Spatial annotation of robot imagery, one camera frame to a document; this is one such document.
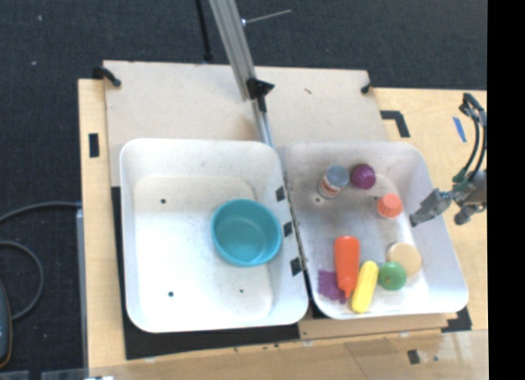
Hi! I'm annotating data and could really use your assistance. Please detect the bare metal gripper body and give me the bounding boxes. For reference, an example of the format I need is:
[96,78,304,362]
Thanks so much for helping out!
[452,169,488,208]

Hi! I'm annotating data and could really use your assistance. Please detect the orange cup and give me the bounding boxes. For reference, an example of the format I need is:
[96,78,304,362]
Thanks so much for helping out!
[376,192,404,221]

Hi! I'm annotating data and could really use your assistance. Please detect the beige round biscuit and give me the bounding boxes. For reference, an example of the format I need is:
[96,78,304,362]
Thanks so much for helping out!
[386,241,423,278]

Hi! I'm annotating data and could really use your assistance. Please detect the white plastic tray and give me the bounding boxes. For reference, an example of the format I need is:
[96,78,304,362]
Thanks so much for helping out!
[278,140,470,321]
[118,137,310,334]

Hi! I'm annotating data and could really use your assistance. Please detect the purple round toy fruit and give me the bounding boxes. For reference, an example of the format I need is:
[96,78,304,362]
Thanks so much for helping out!
[349,163,377,190]

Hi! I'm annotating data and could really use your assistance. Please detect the green doughnut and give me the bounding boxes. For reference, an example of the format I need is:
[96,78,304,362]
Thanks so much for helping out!
[377,261,408,292]

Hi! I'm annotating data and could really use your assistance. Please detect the orange bottle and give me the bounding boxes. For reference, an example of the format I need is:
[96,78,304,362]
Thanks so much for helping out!
[333,235,362,300]

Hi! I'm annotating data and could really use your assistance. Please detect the small white and red can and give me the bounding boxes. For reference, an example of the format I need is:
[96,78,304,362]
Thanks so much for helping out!
[317,164,350,200]

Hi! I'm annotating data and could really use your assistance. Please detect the yellow corn cob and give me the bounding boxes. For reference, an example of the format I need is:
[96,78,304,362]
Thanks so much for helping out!
[350,260,380,314]

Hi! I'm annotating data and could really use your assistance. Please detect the purple grapes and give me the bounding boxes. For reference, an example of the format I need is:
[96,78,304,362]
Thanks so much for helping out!
[317,269,348,304]

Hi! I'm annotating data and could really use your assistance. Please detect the thin black and white rod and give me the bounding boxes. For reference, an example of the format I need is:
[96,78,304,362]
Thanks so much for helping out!
[282,170,309,275]

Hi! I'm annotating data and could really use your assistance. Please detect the teal bowl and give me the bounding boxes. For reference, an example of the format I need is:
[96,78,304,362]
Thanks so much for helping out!
[210,199,284,268]

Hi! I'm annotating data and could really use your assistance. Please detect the pale wood flat board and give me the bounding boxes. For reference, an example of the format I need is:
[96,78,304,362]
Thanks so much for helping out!
[102,60,457,341]

